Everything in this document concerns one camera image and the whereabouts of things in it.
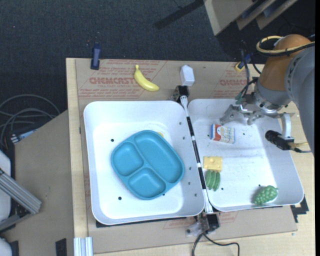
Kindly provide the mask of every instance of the yellow sponge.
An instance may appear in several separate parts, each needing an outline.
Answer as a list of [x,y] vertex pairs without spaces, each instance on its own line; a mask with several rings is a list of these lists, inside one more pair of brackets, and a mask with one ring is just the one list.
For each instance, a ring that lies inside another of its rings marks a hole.
[[204,156],[203,168],[220,173],[222,170],[222,157],[221,156]]

